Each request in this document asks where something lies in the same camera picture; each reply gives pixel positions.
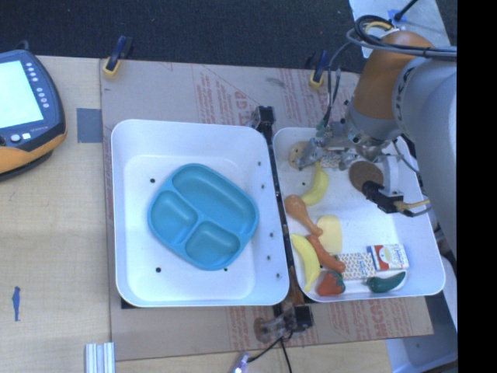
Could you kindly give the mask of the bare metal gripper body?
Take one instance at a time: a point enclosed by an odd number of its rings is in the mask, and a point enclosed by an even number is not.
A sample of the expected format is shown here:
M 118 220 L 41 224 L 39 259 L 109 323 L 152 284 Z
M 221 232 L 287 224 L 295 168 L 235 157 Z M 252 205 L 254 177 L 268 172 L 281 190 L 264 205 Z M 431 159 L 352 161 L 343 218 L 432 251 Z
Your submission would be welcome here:
M 385 148 L 385 141 L 372 138 L 349 124 L 320 126 L 316 132 L 315 144 L 315 156 L 338 162 L 353 162 L 358 158 L 373 161 Z

